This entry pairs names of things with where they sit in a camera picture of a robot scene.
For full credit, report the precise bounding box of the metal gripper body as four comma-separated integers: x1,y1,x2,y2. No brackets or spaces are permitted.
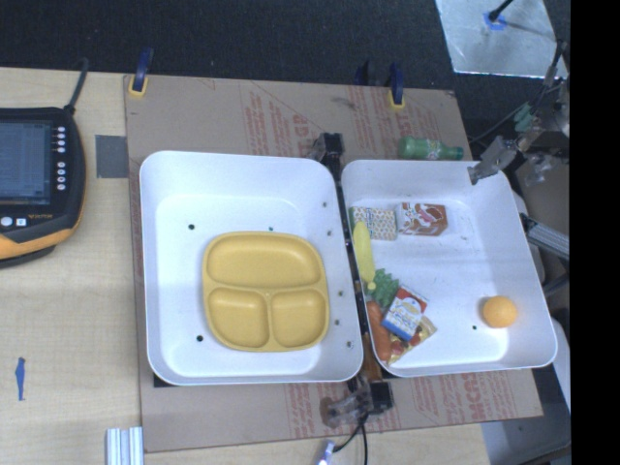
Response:
516,82,572,160

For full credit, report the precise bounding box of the green plastic bottle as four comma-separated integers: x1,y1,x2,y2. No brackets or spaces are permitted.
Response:
397,136,465,162

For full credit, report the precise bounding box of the brown and white carton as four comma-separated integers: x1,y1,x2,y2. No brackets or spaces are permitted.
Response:
395,201,449,238

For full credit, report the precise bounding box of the white plastic tray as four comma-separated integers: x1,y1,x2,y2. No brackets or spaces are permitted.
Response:
340,159,559,379
139,150,364,387

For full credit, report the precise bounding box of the white dotted packet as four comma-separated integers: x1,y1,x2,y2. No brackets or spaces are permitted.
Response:
348,205,399,242

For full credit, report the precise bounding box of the orange ball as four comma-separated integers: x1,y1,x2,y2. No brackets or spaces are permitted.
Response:
480,294,519,329

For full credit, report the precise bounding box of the yellow banana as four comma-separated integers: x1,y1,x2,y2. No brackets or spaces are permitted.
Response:
352,220,378,293

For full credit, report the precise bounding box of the thin black rod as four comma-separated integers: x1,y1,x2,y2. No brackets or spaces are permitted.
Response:
329,160,377,382

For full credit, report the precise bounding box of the green broccoli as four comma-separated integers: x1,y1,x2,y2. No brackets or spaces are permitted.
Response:
370,267,401,310

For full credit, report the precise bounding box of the blue and white carton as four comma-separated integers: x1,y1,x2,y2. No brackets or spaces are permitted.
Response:
380,285,430,343

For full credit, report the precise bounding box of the pizza slice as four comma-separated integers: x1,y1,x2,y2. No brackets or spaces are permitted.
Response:
388,314,439,365

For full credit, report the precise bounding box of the orange carrot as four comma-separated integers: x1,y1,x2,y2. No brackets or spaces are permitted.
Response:
365,299,393,363

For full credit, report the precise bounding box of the yellow divided plate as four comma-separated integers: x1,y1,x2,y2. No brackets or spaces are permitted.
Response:
201,231,331,354

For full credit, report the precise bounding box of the brown cardboard board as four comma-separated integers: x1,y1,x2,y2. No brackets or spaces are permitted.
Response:
122,74,544,454

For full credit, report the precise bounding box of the black block with wires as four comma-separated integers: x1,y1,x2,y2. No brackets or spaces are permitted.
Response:
309,132,346,164
322,378,394,428

